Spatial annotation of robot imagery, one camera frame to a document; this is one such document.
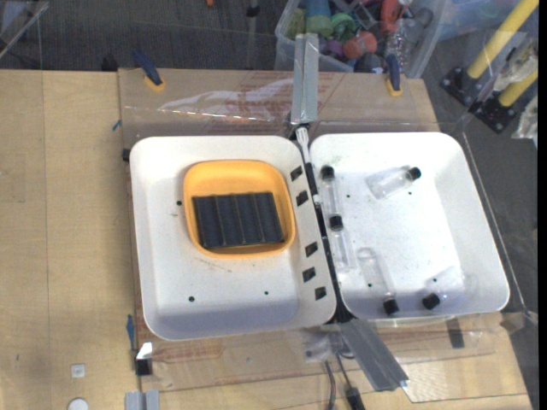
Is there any black ribbed rack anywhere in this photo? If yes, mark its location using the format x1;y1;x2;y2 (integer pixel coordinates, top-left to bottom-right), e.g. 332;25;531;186
191;191;286;249

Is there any orange bowl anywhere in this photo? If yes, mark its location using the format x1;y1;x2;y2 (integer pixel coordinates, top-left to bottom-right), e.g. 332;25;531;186
182;159;297;256

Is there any clear plastic storage bin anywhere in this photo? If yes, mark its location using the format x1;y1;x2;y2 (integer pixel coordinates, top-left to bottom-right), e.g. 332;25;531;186
273;0;454;79

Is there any white plastic tray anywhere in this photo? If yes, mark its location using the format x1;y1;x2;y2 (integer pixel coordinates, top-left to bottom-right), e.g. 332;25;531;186
128;134;338;342
308;132;511;320

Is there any clear plastic bottle black cap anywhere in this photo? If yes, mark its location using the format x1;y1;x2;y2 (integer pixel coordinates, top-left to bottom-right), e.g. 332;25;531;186
421;266;468;311
319;165;344;220
328;214;358;272
366;166;422;200
356;248;401;317

